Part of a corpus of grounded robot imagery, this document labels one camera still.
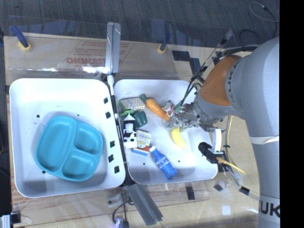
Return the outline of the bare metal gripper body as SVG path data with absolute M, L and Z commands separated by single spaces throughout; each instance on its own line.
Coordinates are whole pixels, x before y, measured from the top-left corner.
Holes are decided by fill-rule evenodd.
M 188 124 L 188 128 L 199 127 L 200 114 L 197 113 L 194 103 L 184 104 L 177 112 L 179 127 L 182 122 Z

